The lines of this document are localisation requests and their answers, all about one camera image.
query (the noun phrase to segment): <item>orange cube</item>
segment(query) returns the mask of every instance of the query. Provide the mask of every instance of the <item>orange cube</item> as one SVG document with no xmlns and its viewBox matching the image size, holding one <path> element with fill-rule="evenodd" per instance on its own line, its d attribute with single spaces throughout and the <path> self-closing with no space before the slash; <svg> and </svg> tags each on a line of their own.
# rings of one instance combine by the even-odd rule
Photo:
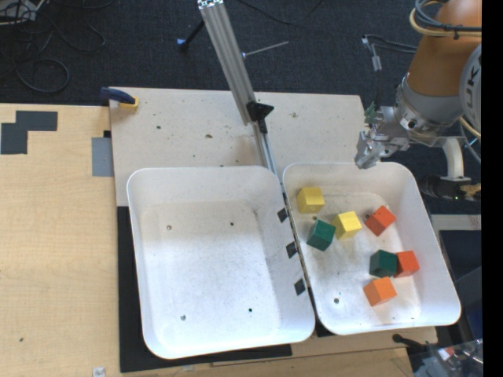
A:
<svg viewBox="0 0 503 377">
<path fill-rule="evenodd" d="M 385 303 L 397 295 L 389 276 L 371 281 L 363 287 L 363 291 L 372 307 Z"/>
<path fill-rule="evenodd" d="M 365 225 L 373 231 L 374 235 L 379 236 L 394 221 L 396 221 L 396 217 L 393 213 L 384 205 L 381 205 L 369 216 L 365 221 Z"/>
<path fill-rule="evenodd" d="M 395 278 L 399 278 L 401 276 L 409 276 L 419 271 L 419 263 L 417 262 L 416 255 L 413 250 L 410 251 L 401 251 L 396 254 L 397 256 L 397 265 L 396 265 L 396 274 Z"/>
</svg>

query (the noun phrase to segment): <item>green block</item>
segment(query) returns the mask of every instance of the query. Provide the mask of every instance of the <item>green block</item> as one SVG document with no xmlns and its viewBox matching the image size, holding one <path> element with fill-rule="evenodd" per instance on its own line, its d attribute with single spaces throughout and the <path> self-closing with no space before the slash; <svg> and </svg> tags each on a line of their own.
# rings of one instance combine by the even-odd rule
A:
<svg viewBox="0 0 503 377">
<path fill-rule="evenodd" d="M 307 237 L 307 244 L 321 251 L 325 251 L 332 243 L 335 232 L 335 226 L 317 219 L 314 225 L 311 226 L 309 237 Z"/>
<path fill-rule="evenodd" d="M 397 255 L 389 251 L 378 250 L 370 256 L 369 274 L 382 278 L 396 274 Z"/>
</svg>

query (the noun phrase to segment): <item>light wood surface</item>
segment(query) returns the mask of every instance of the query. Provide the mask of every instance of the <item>light wood surface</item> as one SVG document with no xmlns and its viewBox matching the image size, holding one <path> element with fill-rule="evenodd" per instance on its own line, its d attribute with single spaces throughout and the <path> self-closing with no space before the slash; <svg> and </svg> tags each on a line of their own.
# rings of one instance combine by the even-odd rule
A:
<svg viewBox="0 0 503 377">
<path fill-rule="evenodd" d="M 56 111 L 58 126 L 30 131 L 27 155 L 0 155 L 0 375 L 123 375 L 114 178 L 93 177 L 91 157 L 109 108 L 0 104 L 0 123 L 14 123 L 16 110 Z M 403 333 L 436 342 L 433 327 Z M 313 337 L 288 359 L 125 375 L 404 376 L 406 350 L 392 334 Z"/>
</svg>

